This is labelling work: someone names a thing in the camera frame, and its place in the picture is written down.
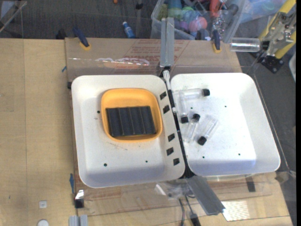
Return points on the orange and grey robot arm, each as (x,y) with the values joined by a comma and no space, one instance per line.
(289,1)

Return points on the white plastic tray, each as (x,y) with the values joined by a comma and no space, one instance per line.
(127,159)
(232,131)

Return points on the clear plastic bottle black cap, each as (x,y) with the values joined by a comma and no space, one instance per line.
(209,128)
(183,107)
(244,44)
(192,128)
(192,94)

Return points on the clear plastic storage bin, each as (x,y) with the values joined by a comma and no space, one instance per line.
(192,13)
(265,1)

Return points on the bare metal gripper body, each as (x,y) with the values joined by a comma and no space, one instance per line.
(283,32)

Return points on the black ribbed square tray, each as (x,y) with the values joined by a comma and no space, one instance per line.
(130,121)

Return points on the blue bottle white cap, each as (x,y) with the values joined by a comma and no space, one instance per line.
(128,30)

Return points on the orange plate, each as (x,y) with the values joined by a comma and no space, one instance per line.
(128,98)

